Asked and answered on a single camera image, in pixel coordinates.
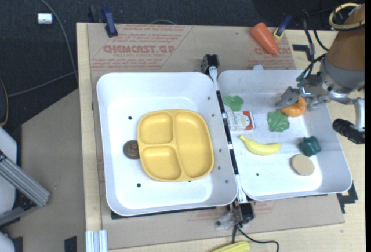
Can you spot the tan round biscuit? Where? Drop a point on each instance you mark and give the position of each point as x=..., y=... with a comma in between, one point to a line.
x=303, y=164

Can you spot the black cylinder on white bracket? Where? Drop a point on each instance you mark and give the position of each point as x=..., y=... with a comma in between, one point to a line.
x=346, y=128

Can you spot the dark green bell pepper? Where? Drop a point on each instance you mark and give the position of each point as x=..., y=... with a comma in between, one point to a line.
x=310, y=146

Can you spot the white plastic tray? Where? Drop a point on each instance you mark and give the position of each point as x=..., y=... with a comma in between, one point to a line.
x=272, y=181
x=162, y=198

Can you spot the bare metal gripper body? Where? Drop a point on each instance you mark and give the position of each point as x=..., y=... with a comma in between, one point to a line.
x=317, y=87

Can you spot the orange croissant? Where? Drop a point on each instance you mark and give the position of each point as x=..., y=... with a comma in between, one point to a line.
x=294, y=110

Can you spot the white and red carton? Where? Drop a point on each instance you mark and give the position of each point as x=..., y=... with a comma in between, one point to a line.
x=240, y=121

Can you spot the green lettuce leaf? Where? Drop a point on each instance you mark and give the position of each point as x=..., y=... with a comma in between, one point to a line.
x=278, y=122

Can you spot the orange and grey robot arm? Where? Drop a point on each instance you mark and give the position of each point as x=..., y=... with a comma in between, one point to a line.
x=346, y=51

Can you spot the thin black and white rod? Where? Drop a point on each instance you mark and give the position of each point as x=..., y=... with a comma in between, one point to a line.
x=230, y=146

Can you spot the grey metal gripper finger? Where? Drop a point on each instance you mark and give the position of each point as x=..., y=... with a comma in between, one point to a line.
x=290, y=95
x=315, y=103

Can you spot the brown cardboard board red print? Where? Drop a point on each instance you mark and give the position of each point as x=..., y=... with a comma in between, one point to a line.
x=162, y=51

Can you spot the yellow divided plate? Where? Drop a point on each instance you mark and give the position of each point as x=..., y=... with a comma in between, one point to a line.
x=176, y=145

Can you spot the orange carrot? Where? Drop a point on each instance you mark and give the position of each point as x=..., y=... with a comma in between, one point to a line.
x=264, y=38

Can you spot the yellow banana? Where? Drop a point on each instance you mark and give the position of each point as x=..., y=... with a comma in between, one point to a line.
x=261, y=148

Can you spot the brown chocolate swirl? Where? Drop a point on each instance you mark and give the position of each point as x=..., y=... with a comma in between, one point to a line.
x=130, y=150

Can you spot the yellow corn cob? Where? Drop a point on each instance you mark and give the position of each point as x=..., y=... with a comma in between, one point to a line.
x=233, y=247

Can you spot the green broccoli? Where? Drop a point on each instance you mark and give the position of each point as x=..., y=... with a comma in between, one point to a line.
x=234, y=102

